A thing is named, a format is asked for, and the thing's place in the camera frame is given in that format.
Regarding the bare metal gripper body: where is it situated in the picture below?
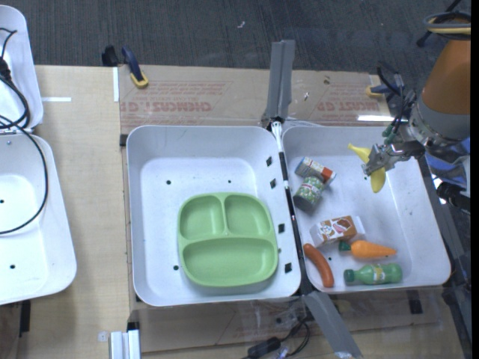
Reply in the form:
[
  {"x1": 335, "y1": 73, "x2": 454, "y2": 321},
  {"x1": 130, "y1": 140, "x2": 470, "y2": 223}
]
[{"x1": 387, "y1": 116, "x2": 451, "y2": 162}]

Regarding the yellow banana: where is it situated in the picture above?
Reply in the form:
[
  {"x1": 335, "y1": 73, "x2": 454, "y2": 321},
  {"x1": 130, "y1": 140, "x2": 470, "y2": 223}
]
[{"x1": 347, "y1": 142, "x2": 387, "y2": 194}]

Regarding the white plastic tray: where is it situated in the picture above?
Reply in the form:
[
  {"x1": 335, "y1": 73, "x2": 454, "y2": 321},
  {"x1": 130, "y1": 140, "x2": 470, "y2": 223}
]
[
  {"x1": 126, "y1": 124, "x2": 302, "y2": 308},
  {"x1": 281, "y1": 125, "x2": 452, "y2": 295},
  {"x1": 0, "y1": 4, "x2": 44, "y2": 133},
  {"x1": 0, "y1": 132, "x2": 78, "y2": 307}
]

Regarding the white and orange carton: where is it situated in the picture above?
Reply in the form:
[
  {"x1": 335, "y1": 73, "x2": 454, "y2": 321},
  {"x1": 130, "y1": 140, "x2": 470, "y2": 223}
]
[{"x1": 294, "y1": 156, "x2": 337, "y2": 187}]

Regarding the green and white can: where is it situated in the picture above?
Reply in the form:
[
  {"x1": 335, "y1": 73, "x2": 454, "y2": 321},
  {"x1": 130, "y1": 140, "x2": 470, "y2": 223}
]
[{"x1": 292, "y1": 175, "x2": 326, "y2": 212}]

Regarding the brown and white carton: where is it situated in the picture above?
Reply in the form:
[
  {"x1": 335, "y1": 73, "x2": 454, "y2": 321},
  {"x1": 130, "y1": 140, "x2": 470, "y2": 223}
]
[{"x1": 309, "y1": 215, "x2": 366, "y2": 248}]

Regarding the orange carrot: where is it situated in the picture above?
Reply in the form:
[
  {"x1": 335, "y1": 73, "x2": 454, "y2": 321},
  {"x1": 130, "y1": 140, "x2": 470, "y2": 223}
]
[{"x1": 338, "y1": 239, "x2": 397, "y2": 260}]

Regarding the green plastic bottle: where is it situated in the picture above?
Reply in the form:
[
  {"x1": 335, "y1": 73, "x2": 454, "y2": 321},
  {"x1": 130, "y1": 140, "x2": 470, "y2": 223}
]
[{"x1": 343, "y1": 263, "x2": 404, "y2": 287}]

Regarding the orange sausage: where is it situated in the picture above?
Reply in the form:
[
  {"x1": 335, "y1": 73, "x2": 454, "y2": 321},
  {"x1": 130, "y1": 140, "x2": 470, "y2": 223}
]
[{"x1": 302, "y1": 242, "x2": 335, "y2": 289}]

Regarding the brown cardboard board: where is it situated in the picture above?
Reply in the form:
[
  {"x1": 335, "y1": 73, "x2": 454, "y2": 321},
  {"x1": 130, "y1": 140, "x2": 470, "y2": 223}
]
[{"x1": 118, "y1": 64, "x2": 439, "y2": 354}]

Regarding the green divided plate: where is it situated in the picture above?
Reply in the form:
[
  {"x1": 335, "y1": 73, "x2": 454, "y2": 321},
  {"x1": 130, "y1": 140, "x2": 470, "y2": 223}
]
[{"x1": 177, "y1": 191, "x2": 280, "y2": 288}]

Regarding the black cylinder on white bracket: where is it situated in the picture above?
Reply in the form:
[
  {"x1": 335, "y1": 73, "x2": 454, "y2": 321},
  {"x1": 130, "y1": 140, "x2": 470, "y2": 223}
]
[{"x1": 424, "y1": 137, "x2": 472, "y2": 212}]

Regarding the black block with thin wires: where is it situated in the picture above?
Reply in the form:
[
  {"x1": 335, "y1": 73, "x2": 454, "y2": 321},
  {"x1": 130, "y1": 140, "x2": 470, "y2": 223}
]
[{"x1": 247, "y1": 336, "x2": 282, "y2": 359}]

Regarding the black cable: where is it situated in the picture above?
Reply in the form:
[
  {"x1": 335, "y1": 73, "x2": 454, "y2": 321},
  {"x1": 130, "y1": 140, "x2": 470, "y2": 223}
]
[{"x1": 0, "y1": 28, "x2": 50, "y2": 236}]

